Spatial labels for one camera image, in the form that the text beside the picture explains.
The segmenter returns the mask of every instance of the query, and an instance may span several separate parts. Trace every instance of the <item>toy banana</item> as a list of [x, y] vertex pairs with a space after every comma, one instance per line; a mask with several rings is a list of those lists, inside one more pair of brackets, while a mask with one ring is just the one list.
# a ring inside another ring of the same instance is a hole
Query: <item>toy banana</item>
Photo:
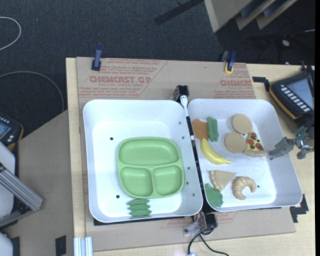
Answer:
[[221, 164], [231, 164], [231, 160], [227, 160], [224, 157], [218, 155], [213, 149], [210, 147], [209, 142], [203, 138], [200, 143], [200, 148], [204, 156], [216, 165]]

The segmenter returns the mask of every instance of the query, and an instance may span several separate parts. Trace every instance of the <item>cardboard box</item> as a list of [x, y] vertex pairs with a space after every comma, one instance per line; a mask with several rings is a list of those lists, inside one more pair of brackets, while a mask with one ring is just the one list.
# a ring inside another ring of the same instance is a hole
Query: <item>cardboard box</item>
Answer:
[[252, 0], [204, 0], [211, 27], [216, 33]]
[[270, 16], [266, 17], [261, 13], [256, 17], [256, 22], [258, 23], [259, 28], [262, 30], [267, 25], [269, 25], [275, 18], [282, 14], [285, 10], [291, 7], [297, 0], [287, 0], [281, 6], [279, 6]]
[[[236, 63], [233, 74], [226, 75], [222, 62], [105, 58], [97, 73], [91, 70], [92, 60], [77, 58], [86, 235], [93, 237], [95, 251], [189, 242], [191, 237], [184, 236], [183, 229], [192, 222], [190, 217], [107, 225], [94, 220], [89, 209], [82, 110], [92, 99], [168, 99], [181, 84], [189, 86], [190, 100], [254, 99], [246, 65]], [[216, 212], [215, 216], [218, 227], [208, 240], [295, 231], [288, 207]]]

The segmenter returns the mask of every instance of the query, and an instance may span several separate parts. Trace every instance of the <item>green plastic dish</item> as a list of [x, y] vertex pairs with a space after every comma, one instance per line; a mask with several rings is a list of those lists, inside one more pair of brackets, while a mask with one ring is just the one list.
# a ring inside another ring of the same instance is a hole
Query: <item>green plastic dish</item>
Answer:
[[177, 145], [162, 137], [134, 137], [117, 149], [123, 190], [134, 198], [164, 198], [181, 191], [185, 176]]

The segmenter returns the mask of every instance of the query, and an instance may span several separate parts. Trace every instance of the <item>orange toy food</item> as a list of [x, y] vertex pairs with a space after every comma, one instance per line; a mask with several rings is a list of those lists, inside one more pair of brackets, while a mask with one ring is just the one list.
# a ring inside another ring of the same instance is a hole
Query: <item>orange toy food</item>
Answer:
[[209, 139], [208, 135], [208, 123], [202, 122], [199, 119], [195, 119], [192, 122], [194, 137], [199, 139], [200, 141], [205, 138], [206, 140]]
[[268, 154], [253, 131], [249, 133], [243, 153], [250, 157], [265, 157]]

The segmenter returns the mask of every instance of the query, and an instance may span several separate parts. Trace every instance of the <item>cardboard sheet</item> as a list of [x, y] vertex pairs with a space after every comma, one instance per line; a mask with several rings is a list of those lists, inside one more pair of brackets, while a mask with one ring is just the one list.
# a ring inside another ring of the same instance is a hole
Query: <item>cardboard sheet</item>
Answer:
[[[89, 209], [83, 107], [93, 99], [169, 99], [177, 85], [188, 85], [192, 99], [255, 99], [244, 63], [235, 63], [233, 74], [223, 62], [150, 59], [101, 59], [100, 71], [91, 70], [92, 57], [77, 57], [81, 156], [86, 235], [95, 251], [188, 243], [183, 229], [191, 217], [95, 225]], [[208, 240], [295, 232], [288, 207], [216, 212], [218, 227]]]

